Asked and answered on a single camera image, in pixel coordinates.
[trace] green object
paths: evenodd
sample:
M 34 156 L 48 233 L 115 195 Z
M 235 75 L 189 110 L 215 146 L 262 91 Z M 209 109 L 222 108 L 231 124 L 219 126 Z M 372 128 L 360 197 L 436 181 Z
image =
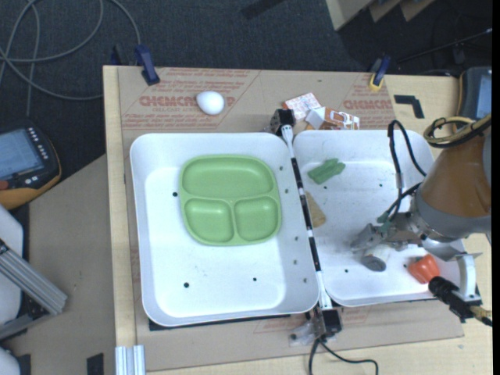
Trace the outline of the green object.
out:
M 180 171 L 184 225 L 197 241 L 229 246 L 262 243 L 280 229 L 273 171 L 246 155 L 204 155 Z
M 344 168 L 345 164 L 343 162 L 338 162 L 338 159 L 328 159 L 314 170 L 310 170 L 307 174 L 314 182 L 322 184 L 331 177 L 341 173 Z

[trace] blue clamp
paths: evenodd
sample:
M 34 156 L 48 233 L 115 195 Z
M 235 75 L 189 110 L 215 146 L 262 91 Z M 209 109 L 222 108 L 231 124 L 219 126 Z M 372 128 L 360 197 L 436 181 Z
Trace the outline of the blue clamp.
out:
M 146 83 L 149 86 L 151 86 L 152 84 L 158 84 L 159 76 L 155 71 L 155 66 L 153 65 L 153 60 L 151 58 L 151 52 L 149 51 L 149 48 L 144 45 L 137 45 L 134 52 L 137 64 L 144 67 L 142 76 L 144 77 Z
M 373 65 L 372 72 L 374 72 L 374 74 L 370 78 L 370 83 L 368 84 L 372 91 L 379 91 L 382 88 L 384 75 L 387 72 L 390 63 L 391 57 L 384 55 L 382 59 L 378 59 Z

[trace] white tray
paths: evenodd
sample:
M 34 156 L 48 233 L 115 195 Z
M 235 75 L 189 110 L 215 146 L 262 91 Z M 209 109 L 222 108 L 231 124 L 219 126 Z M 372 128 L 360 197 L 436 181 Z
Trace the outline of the white tray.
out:
M 417 162 L 427 171 L 434 161 L 429 145 L 415 132 L 408 131 L 408 135 Z M 395 146 L 404 186 L 410 188 L 423 177 L 412 164 L 399 130 L 395 131 Z M 406 268 L 416 257 L 427 254 L 423 248 L 410 245 L 401 252 L 392 250 L 383 272 L 360 264 L 362 253 L 349 249 L 350 241 L 368 223 L 376 225 L 377 217 L 398 196 L 387 131 L 308 130 L 295 138 L 294 150 L 304 189 L 327 218 L 314 229 L 314 236 L 328 295 L 345 306 L 432 298 L 427 285 L 420 284 Z M 314 183 L 307 172 L 333 158 L 346 164 L 344 171 L 324 184 Z M 403 200 L 400 212 L 408 210 L 409 202 L 410 198 Z M 465 250 L 461 241 L 453 243 Z M 460 284 L 457 263 L 436 260 L 441 275 Z
M 281 227 L 256 245 L 210 246 L 184 227 L 180 169 L 202 155 L 261 159 L 276 177 Z M 130 149 L 142 301 L 164 327 L 304 313 L 319 288 L 288 149 L 271 134 L 146 134 Z

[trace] wooden table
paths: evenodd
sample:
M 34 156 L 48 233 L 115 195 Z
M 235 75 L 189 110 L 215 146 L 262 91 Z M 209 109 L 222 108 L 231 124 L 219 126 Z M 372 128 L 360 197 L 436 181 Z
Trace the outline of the wooden table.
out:
M 292 72 L 283 72 L 286 79 Z M 123 182 L 123 146 L 121 138 L 120 89 L 118 69 L 105 66 L 105 122 L 109 175 L 109 208 L 112 243 L 112 273 L 115 304 L 116 345 L 130 347 L 137 344 L 134 318 L 134 297 L 130 265 L 130 246 L 127 226 L 127 199 Z M 458 101 L 458 81 L 449 77 L 386 76 L 385 82 L 396 117 L 408 129 L 422 132 L 431 120 L 451 115 Z M 426 115 L 419 120 L 407 105 L 397 105 L 394 95 L 414 95 Z M 483 252 L 477 260 L 477 283 L 484 307 L 492 307 L 491 300 L 491 247 L 484 235 L 473 235 L 466 240 L 471 252 Z M 440 341 L 426 341 L 387 347 L 363 348 L 342 352 L 348 359 L 375 359 L 380 373 L 441 374 L 441 373 L 493 373 L 492 329 L 476 320 L 463 325 L 465 337 Z M 157 371 L 154 374 L 304 374 L 307 372 L 306 355 L 247 362 L 222 363 L 216 366 L 198 366 L 186 369 Z M 329 354 L 317 354 L 315 375 L 321 373 L 374 373 L 372 364 L 360 366 L 339 362 Z

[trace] device screen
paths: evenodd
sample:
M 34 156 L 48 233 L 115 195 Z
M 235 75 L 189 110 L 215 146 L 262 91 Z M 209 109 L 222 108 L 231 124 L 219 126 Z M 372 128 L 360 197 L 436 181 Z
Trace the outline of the device screen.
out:
M 14 173 L 39 170 L 44 166 L 24 129 L 0 134 L 0 152 L 0 179 L 7 180 Z

